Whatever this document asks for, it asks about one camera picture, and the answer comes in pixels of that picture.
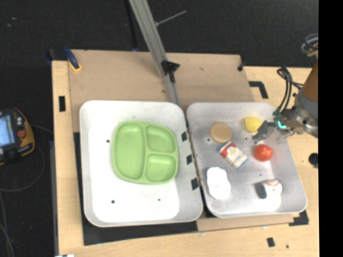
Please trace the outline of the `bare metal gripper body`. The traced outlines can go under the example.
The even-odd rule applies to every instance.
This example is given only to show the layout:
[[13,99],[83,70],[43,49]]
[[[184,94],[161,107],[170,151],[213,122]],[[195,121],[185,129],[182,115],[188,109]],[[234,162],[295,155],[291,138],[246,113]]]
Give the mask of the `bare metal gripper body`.
[[277,130],[290,130],[292,135],[307,133],[318,138],[318,120],[302,108],[276,110],[273,120]]

